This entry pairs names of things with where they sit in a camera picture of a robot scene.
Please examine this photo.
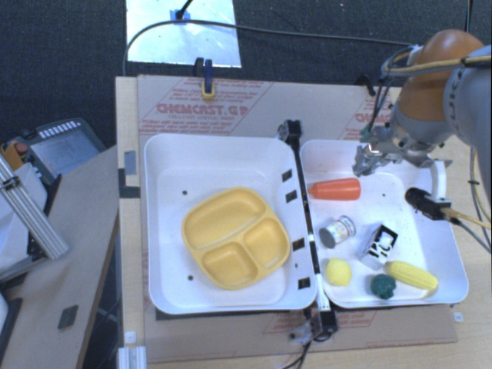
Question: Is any yellow divided plate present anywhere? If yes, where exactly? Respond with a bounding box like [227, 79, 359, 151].
[181, 186, 291, 292]

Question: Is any green broccoli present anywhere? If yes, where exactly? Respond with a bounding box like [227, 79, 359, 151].
[370, 274, 398, 301]

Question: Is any orange carrot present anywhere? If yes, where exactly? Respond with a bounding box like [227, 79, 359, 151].
[307, 177, 362, 201]

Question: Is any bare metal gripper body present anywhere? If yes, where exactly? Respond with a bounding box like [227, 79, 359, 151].
[367, 124, 436, 168]

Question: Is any yellow corn cob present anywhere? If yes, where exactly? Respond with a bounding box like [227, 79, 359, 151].
[384, 260, 440, 293]

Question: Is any black block with thin wires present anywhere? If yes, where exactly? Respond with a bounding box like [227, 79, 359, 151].
[309, 308, 340, 342]
[278, 118, 303, 142]

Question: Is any black and white carton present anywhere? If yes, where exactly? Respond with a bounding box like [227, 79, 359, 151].
[358, 224, 399, 271]

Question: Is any brown cardboard board red print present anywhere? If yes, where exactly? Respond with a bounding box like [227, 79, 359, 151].
[136, 74, 460, 364]

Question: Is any thin black and white rod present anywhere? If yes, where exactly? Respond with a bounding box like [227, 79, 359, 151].
[287, 129, 331, 315]

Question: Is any yellow lemon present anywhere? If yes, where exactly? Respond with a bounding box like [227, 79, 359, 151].
[325, 258, 353, 287]

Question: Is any black cylinder on white bracket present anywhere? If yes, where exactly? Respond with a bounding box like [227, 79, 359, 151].
[404, 158, 453, 221]

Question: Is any white plastic tray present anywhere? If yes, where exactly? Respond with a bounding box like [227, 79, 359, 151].
[143, 133, 319, 316]
[299, 139, 470, 310]

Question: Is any small can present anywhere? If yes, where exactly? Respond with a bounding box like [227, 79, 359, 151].
[318, 214, 357, 250]

